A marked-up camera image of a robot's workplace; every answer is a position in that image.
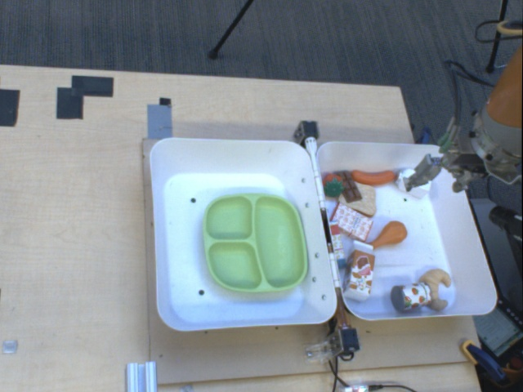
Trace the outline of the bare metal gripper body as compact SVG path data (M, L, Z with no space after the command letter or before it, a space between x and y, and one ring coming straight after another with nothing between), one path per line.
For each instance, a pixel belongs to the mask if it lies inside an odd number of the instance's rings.
M476 173L476 180L490 176L507 185L522 182L517 169L521 158L487 136L455 136L440 145L440 153L442 167L450 173L468 170Z

